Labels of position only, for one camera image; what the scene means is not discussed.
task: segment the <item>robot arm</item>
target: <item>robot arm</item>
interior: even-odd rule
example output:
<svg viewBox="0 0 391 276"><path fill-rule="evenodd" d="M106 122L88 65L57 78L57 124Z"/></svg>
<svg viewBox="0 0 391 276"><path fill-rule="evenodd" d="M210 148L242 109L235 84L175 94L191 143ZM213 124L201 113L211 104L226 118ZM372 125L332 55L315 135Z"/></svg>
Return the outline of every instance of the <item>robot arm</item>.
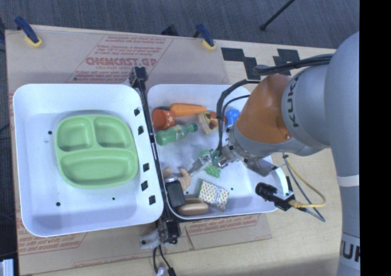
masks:
<svg viewBox="0 0 391 276"><path fill-rule="evenodd" d="M272 74L254 89L222 147L217 165L242 159L267 175L262 158L275 152L307 156L331 148L343 210L338 276L360 275L359 33L328 64L293 78Z"/></svg>

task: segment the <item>patterned box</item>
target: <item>patterned box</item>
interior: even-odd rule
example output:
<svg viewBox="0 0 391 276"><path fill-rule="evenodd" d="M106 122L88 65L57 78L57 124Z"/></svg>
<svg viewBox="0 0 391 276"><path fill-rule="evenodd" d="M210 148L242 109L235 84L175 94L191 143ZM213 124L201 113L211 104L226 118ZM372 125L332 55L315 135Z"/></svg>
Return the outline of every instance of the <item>patterned box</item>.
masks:
<svg viewBox="0 0 391 276"><path fill-rule="evenodd" d="M198 193L200 198L210 206L221 211L227 206L229 191L207 181L202 181Z"/></svg>

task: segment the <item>yellow cable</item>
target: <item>yellow cable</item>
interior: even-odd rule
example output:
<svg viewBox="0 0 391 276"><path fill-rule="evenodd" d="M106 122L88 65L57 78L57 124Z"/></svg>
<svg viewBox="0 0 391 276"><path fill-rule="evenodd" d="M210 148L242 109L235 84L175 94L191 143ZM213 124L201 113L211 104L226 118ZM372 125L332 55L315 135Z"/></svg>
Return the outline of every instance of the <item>yellow cable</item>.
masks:
<svg viewBox="0 0 391 276"><path fill-rule="evenodd" d="M324 195L321 194L317 189L315 189L311 184L309 184L305 179L303 179L303 177L298 173L298 171L296 171L296 169L292 166L292 164L288 158L285 158L285 160L286 160L287 164L289 165L289 168L292 169L293 173L295 173L296 176L298 178L300 178L304 184L306 184L309 188L311 188L314 192L316 192L323 200L322 203L317 204L317 205L305 204L305 203L301 203L297 200L290 200L289 204L296 209L298 209L298 208L321 208L322 206L324 206L326 204L326 198L324 197Z"/></svg>

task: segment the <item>gray floor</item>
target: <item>gray floor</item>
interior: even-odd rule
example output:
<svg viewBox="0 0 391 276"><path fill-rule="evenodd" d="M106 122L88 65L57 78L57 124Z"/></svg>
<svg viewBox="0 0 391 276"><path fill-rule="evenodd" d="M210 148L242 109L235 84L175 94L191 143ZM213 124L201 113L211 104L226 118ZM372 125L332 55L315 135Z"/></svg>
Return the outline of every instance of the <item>gray floor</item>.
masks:
<svg viewBox="0 0 391 276"><path fill-rule="evenodd" d="M337 48L359 30L360 0L297 0L266 31L259 26L288 0L0 0L0 17L16 29L32 24L160 34L174 24L192 36L198 23L216 39ZM0 51L0 128L8 122L6 59ZM0 132L0 213L13 217L8 129ZM0 216L0 260L15 250L15 229Z"/></svg>

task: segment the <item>yellow clamp tip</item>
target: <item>yellow clamp tip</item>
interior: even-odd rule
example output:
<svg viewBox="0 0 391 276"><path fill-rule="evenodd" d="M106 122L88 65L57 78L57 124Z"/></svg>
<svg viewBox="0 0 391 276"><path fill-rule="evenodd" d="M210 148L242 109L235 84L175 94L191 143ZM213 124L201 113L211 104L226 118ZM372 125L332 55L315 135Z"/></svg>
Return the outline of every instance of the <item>yellow clamp tip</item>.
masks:
<svg viewBox="0 0 391 276"><path fill-rule="evenodd" d="M216 44L211 46L211 45L208 44L208 42L205 39L202 41L202 44L207 48L207 50L210 50L210 51L212 51L212 50L214 50L216 48Z"/></svg>
<svg viewBox="0 0 391 276"><path fill-rule="evenodd" d="M34 43L31 39L29 39L27 36L24 36L24 40L27 41L30 46L33 46L34 48L38 48L42 44L42 39L38 37L38 42Z"/></svg>

